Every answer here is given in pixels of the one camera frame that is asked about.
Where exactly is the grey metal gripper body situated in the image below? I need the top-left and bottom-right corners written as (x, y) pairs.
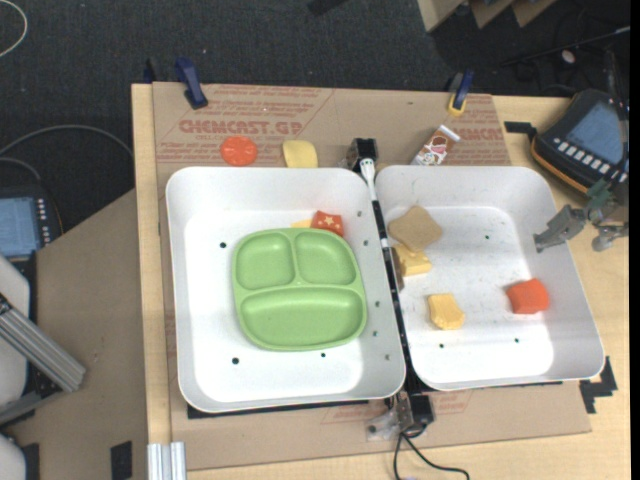
top-left (585, 177), bottom-right (631, 227)

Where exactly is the orange cube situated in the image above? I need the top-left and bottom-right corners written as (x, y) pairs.
top-left (505, 277), bottom-right (551, 316)

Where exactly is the white plastic tray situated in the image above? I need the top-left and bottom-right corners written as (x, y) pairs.
top-left (373, 164), bottom-right (606, 392)
top-left (164, 166), bottom-right (407, 414)

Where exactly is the yellow ridged toy food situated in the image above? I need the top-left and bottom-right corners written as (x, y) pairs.
top-left (426, 292), bottom-right (467, 332)

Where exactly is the tan toast slice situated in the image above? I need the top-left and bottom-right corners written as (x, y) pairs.
top-left (386, 205), bottom-right (444, 251)

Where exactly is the white and brown small carton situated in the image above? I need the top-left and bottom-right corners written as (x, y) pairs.
top-left (409, 124), bottom-right (461, 168)

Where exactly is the yellow cheese block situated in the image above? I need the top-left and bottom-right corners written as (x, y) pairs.
top-left (393, 245), bottom-right (433, 278)

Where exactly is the thin black and white rod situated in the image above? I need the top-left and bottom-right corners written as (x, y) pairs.
top-left (358, 157), bottom-right (414, 395)

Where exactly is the red cube with yellow star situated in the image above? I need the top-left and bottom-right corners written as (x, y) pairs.
top-left (310, 210), bottom-right (346, 238)

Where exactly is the brown cardboard board red print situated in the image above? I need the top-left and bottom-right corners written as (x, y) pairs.
top-left (151, 81), bottom-right (594, 472)

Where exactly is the pale yellow rounded slice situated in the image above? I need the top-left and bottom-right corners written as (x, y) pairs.
top-left (281, 139), bottom-right (321, 170)

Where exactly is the green divided plate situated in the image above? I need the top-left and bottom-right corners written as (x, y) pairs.
top-left (231, 227), bottom-right (369, 353)

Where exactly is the orange round disc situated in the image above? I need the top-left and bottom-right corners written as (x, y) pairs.
top-left (219, 135), bottom-right (260, 168)

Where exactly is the black block with thin wires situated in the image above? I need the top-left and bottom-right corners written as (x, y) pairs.
top-left (348, 137), bottom-right (379, 170)
top-left (409, 394), bottom-right (436, 426)

